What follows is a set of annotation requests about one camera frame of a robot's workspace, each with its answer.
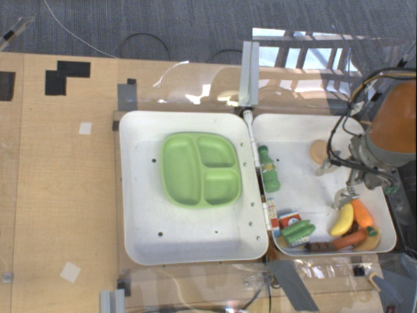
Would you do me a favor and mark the brown sausage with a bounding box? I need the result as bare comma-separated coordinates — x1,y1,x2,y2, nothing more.
304,241,337,254

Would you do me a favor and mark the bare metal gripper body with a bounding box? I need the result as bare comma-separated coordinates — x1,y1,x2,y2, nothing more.
347,134,401,192

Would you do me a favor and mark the black and white thin rod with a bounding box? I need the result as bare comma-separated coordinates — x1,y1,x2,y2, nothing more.
242,109,273,231

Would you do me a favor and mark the white plastic tray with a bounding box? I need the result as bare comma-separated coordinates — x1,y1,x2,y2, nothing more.
252,113,397,258
119,110,270,267

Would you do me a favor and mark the green toy vegetable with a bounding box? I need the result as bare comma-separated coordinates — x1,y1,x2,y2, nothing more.
280,219,312,237
283,224,317,245

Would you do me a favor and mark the white red and blue carton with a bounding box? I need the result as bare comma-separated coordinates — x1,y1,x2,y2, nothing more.
266,198,281,238

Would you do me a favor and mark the tan round biscuit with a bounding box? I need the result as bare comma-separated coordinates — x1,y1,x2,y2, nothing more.
309,140,333,166

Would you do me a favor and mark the yellow pizza slice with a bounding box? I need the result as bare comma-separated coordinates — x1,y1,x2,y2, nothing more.
353,226,382,252

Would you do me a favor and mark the yellow banana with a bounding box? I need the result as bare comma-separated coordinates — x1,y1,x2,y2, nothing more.
329,202,355,237

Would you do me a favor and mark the orange carrot with green top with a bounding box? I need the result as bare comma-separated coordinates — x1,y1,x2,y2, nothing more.
332,226,379,250

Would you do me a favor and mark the green bottle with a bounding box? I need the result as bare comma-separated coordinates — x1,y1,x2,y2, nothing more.
257,145,281,193

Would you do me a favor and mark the blue and yellow packet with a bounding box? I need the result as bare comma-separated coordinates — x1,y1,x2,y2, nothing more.
286,234,312,249

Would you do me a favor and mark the green divided plate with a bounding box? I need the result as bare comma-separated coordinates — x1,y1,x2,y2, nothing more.
160,132,244,210

